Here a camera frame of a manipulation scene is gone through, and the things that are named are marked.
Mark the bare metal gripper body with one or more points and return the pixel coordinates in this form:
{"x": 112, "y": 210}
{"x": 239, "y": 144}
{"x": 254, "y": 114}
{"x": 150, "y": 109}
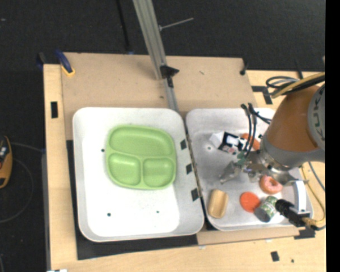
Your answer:
{"x": 267, "y": 167}

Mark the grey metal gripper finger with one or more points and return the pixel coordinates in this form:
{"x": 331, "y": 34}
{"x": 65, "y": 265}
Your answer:
{"x": 254, "y": 176}
{"x": 229, "y": 172}

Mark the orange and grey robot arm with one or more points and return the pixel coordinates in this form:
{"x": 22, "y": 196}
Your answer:
{"x": 292, "y": 123}

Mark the pink doughnut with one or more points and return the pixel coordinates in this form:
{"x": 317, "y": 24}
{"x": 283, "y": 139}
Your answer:
{"x": 267, "y": 186}

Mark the orange round disc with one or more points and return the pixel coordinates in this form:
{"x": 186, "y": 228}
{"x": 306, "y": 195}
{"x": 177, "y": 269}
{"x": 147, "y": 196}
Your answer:
{"x": 249, "y": 201}

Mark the orange toy carrot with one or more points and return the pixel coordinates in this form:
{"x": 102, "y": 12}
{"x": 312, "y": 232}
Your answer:
{"x": 253, "y": 142}

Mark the white and black carton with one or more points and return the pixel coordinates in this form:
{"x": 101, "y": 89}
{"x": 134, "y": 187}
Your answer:
{"x": 228, "y": 142}

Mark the tan toy bread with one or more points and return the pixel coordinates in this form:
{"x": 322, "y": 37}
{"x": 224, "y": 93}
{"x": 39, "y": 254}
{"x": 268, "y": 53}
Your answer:
{"x": 217, "y": 204}

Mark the thin black and white rod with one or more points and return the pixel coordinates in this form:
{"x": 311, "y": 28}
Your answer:
{"x": 195, "y": 169}

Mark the green and grey can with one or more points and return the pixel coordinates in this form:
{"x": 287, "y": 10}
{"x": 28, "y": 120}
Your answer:
{"x": 267, "y": 210}

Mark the white plastic tray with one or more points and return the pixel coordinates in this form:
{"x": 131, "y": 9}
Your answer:
{"x": 204, "y": 123}
{"x": 136, "y": 211}

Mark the green divided plate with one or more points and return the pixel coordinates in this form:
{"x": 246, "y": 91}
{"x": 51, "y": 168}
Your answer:
{"x": 140, "y": 156}

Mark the brown cardboard board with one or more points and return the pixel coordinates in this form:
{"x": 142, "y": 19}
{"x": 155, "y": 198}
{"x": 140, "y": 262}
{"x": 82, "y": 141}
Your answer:
{"x": 116, "y": 81}

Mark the black cylinder on white bracket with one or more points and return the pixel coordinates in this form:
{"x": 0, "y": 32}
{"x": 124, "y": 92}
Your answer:
{"x": 289, "y": 210}

